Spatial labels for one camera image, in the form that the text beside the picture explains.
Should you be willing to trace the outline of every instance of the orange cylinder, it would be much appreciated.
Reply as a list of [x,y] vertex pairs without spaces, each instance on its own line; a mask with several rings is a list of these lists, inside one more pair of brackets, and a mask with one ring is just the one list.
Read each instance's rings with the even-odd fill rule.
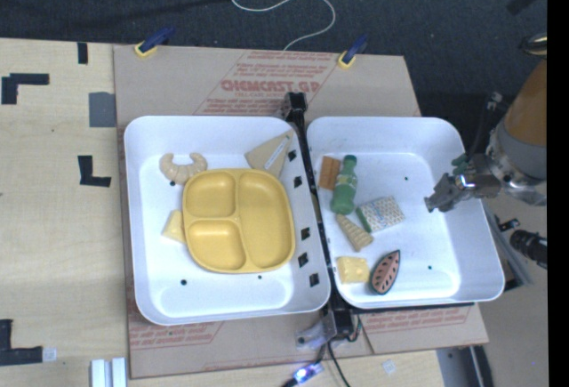
[[548,62],[542,60],[522,86],[504,117],[509,135],[530,145],[547,145]]

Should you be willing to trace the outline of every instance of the yellow divided plate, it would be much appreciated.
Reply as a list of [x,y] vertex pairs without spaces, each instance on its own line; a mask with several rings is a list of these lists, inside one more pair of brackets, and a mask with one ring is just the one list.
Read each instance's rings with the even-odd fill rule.
[[282,183],[256,169],[213,169],[184,187],[184,231],[194,260],[208,270],[274,270],[294,252],[294,223]]

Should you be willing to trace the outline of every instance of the cardboard box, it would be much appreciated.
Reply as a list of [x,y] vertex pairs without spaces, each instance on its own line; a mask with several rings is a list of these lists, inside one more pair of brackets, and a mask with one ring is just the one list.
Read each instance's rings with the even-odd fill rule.
[[[288,92],[307,94],[307,123],[324,116],[419,116],[405,60],[357,56],[350,69],[333,53],[158,47],[147,58],[131,45],[114,46],[116,118],[128,290],[131,377],[311,361],[296,334],[320,312],[278,318],[161,327],[138,312],[133,277],[124,129],[146,115],[270,116]],[[338,357],[418,351],[487,342],[477,305],[364,314],[363,336]]]

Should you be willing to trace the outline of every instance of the wooden table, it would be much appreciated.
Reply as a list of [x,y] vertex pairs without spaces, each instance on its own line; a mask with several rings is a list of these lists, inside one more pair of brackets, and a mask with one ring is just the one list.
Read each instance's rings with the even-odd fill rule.
[[[57,359],[0,367],[0,385],[89,385],[93,359],[128,357],[116,128],[91,128],[89,94],[114,92],[112,47],[0,40],[0,75],[48,73],[19,85],[0,106],[0,318],[13,319],[12,347],[42,345]],[[94,176],[79,184],[78,157]],[[382,363],[397,370],[388,374]],[[354,386],[442,386],[435,351],[342,359]],[[342,385],[332,362],[309,385]],[[247,368],[129,381],[133,386],[282,385],[300,366]]]

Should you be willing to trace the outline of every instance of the green bottle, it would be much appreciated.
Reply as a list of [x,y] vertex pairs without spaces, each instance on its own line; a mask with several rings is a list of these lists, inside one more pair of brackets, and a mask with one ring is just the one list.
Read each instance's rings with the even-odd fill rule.
[[354,155],[344,157],[343,166],[336,177],[330,208],[336,214],[350,214],[354,211],[357,176],[354,173],[357,159]]

